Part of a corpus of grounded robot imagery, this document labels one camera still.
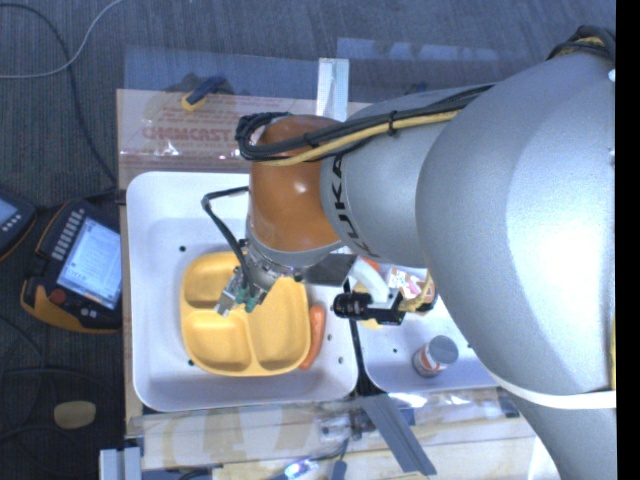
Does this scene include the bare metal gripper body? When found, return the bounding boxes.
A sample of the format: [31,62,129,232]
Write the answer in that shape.
[214,240,304,318]

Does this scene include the orange carrot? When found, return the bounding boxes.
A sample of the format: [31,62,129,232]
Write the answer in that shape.
[298,304,327,372]

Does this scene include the yellow divided plate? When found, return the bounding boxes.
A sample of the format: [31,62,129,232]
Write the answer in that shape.
[178,250,312,378]

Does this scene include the yellow banana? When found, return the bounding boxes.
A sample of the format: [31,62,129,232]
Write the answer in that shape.
[350,280,385,331]

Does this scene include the white plastic tray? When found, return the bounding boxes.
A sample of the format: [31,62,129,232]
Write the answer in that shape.
[124,170,360,413]
[356,263,501,394]

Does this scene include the colourful printed carton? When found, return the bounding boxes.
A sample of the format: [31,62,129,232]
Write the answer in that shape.
[387,266,437,314]

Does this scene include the orange and white can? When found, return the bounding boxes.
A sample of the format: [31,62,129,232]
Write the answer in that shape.
[411,334,460,379]

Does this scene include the brown cardboard board red print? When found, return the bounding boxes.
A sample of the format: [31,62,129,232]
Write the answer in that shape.
[115,88,537,469]

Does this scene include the beige oval object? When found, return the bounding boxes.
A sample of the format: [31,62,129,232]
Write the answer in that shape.
[53,400,98,430]

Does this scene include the black cylinder on white bracket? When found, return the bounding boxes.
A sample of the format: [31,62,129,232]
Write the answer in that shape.
[332,259,406,326]

